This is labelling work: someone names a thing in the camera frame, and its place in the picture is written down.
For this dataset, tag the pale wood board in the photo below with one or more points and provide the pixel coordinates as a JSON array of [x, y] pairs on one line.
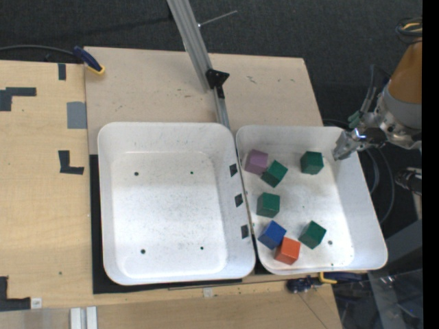
[[154, 91]]

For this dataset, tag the green cube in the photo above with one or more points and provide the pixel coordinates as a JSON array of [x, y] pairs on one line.
[[312, 235], [275, 174], [268, 205], [311, 163]]

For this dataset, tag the white plastic tray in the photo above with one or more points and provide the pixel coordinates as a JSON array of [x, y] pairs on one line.
[[308, 201], [168, 211]]

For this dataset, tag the purple cube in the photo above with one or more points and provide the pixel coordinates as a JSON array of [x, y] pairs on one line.
[[256, 160]]

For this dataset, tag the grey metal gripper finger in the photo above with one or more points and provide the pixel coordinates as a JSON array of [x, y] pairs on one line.
[[350, 144], [339, 147]]

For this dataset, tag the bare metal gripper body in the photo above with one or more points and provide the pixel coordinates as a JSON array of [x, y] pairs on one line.
[[387, 130]]

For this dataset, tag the orange cube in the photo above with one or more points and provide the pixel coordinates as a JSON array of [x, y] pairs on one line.
[[287, 251]]

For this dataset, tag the blue cube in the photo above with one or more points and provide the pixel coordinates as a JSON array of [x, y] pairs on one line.
[[271, 235]]

